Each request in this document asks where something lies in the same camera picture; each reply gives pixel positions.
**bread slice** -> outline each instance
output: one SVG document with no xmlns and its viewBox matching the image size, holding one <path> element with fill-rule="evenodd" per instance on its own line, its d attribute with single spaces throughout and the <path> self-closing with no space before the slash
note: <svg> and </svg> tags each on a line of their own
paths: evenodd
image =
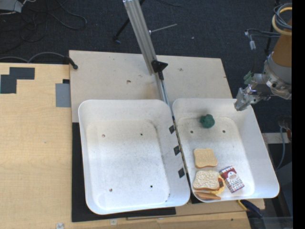
<svg viewBox="0 0 305 229">
<path fill-rule="evenodd" d="M 221 197 L 217 196 L 214 193 L 195 192 L 195 194 L 203 200 L 221 200 Z"/>
<path fill-rule="evenodd" d="M 218 176 L 217 171 L 199 170 L 196 173 L 193 187 L 196 190 L 217 191 L 220 188 Z"/>
<path fill-rule="evenodd" d="M 197 168 L 215 167 L 218 164 L 214 151 L 209 147 L 196 148 L 194 150 L 194 159 Z"/>
</svg>

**black clamp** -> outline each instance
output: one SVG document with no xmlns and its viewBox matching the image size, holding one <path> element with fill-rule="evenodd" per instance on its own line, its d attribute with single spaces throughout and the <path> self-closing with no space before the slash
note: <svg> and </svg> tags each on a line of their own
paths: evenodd
<svg viewBox="0 0 305 229">
<path fill-rule="evenodd" d="M 153 71 L 155 73 L 158 73 L 160 80 L 164 80 L 162 71 L 166 68 L 167 65 L 168 65 L 168 63 L 160 62 L 157 60 L 152 61 Z"/>
</svg>

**yellow cable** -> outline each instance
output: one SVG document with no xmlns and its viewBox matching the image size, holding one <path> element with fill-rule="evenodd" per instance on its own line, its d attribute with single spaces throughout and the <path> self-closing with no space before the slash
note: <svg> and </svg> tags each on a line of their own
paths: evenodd
<svg viewBox="0 0 305 229">
<path fill-rule="evenodd" d="M 284 12 L 286 10 L 292 10 L 292 7 L 286 7 L 286 8 L 283 8 L 281 12 Z M 287 36 L 292 36 L 292 31 L 284 31 L 284 30 L 281 30 L 280 28 L 277 27 L 276 25 L 276 22 L 275 22 L 275 15 L 272 17 L 272 26 L 273 28 L 278 32 L 278 33 L 281 33 L 281 34 L 284 34 L 284 35 L 287 35 Z"/>
</svg>

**light wood surface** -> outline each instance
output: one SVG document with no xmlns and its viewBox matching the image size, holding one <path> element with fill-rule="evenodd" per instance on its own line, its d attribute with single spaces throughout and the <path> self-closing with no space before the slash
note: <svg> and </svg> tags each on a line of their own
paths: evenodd
<svg viewBox="0 0 305 229">
<path fill-rule="evenodd" d="M 0 63 L 35 67 L 34 80 L 17 80 L 16 94 L 0 94 L 1 228 L 250 228 L 236 203 L 177 208 L 173 217 L 71 222 L 71 108 L 56 107 L 55 84 L 70 78 L 69 65 Z M 264 208 L 262 199 L 252 201 Z"/>
</svg>

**white plastic tray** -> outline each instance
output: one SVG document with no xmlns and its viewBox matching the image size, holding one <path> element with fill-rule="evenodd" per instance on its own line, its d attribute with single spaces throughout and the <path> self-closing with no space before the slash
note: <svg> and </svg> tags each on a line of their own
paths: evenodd
<svg viewBox="0 0 305 229">
<path fill-rule="evenodd" d="M 203 170 L 220 171 L 233 166 L 244 183 L 244 188 L 231 193 L 225 186 L 218 194 L 221 200 L 274 198 L 279 184 L 251 106 L 236 111 L 236 99 L 178 99 L 173 103 L 173 114 L 191 185 L 199 170 L 194 165 L 193 151 L 210 147 L 218 160 L 216 167 Z M 211 128 L 203 128 L 202 115 L 211 114 L 215 120 Z"/>
<path fill-rule="evenodd" d="M 91 211 L 105 215 L 187 203 L 190 188 L 181 153 L 174 151 L 179 144 L 167 104 L 87 100 L 79 106 L 79 121 Z"/>
</svg>

